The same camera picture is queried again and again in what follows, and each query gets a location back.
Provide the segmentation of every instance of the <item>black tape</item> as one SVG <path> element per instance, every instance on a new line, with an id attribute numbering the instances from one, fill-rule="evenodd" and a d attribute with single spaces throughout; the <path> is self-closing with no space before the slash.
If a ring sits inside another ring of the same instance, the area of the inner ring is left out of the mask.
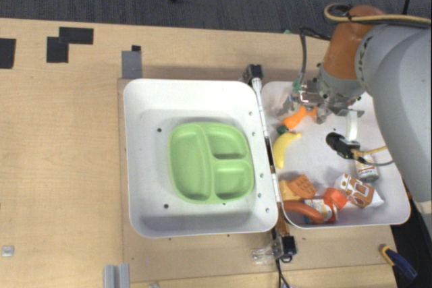
<path id="1" fill-rule="evenodd" d="M 14 66 L 16 39 L 0 38 L 0 69 Z"/>
<path id="2" fill-rule="evenodd" d="M 93 45 L 93 29 L 91 28 L 68 28 L 61 26 L 59 36 L 60 43 Z"/>
<path id="3" fill-rule="evenodd" d="M 68 63 L 69 45 L 60 43 L 58 37 L 47 38 L 47 63 Z"/>

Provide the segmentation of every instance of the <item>wooden table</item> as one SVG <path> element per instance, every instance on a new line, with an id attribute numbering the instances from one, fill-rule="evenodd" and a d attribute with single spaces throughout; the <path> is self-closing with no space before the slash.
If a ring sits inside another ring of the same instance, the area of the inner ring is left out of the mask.
<path id="1" fill-rule="evenodd" d="M 59 36 L 60 26 L 93 28 L 94 43 L 70 45 L 69 63 L 47 63 L 47 37 Z M 0 286 L 9 288 L 102 287 L 104 265 L 128 261 L 119 173 L 121 51 L 142 47 L 144 77 L 237 80 L 247 64 L 260 63 L 264 82 L 293 80 L 302 56 L 297 36 L 254 32 L 1 19 L 0 38 L 16 39 L 13 68 L 0 69 L 0 246 L 15 246 L 12 257 L 0 257 Z M 310 76 L 326 47 L 308 38 Z M 291 285 L 396 287 L 378 252 L 383 243 L 394 247 L 389 227 L 291 228 L 299 249 L 283 266 Z M 233 235 L 232 246 L 248 253 L 247 237 Z M 179 246 L 187 258 L 198 245 L 189 238 Z M 181 272 L 182 265 L 159 270 Z M 221 267 L 213 277 L 189 279 L 161 274 L 169 279 L 159 284 L 277 286 L 274 266 L 251 267 L 243 261 L 242 272 Z"/>

